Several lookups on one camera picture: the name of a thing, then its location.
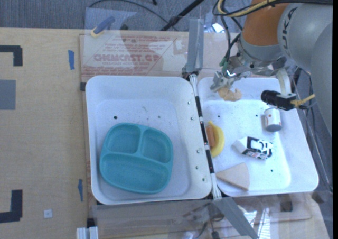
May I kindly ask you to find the orange sausage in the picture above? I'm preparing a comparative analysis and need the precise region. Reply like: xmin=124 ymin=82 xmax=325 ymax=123
xmin=205 ymin=125 xmax=216 ymax=149

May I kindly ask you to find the beige pizza slice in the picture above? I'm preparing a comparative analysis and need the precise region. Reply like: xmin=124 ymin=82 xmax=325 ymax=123
xmin=215 ymin=162 xmax=250 ymax=191

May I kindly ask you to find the white can with orange print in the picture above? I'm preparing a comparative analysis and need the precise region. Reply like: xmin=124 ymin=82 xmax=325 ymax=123
xmin=261 ymin=107 xmax=283 ymax=132

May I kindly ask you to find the white plastic tray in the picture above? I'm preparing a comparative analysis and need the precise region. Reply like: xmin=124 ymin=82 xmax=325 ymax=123
xmin=196 ymin=76 xmax=320 ymax=198
xmin=84 ymin=75 xmax=213 ymax=205

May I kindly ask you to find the blue divided plate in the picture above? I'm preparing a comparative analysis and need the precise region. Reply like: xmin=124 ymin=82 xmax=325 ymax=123
xmin=99 ymin=122 xmax=174 ymax=195

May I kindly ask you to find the black cylinder on white bracket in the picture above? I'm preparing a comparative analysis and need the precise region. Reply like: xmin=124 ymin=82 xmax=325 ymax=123
xmin=260 ymin=68 xmax=297 ymax=112

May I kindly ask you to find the yellow banana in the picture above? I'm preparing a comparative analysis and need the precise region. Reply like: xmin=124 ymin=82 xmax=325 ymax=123
xmin=207 ymin=120 xmax=226 ymax=158

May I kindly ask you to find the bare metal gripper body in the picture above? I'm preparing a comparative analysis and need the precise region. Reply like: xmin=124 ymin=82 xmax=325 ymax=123
xmin=221 ymin=54 xmax=288 ymax=81

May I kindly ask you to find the brown cardboard board, red print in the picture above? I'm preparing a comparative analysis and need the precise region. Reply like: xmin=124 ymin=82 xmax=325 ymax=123
xmin=79 ymin=32 xmax=315 ymax=224

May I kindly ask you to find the tan croissant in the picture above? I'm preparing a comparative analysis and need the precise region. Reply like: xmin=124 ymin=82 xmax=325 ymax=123
xmin=218 ymin=86 xmax=243 ymax=102

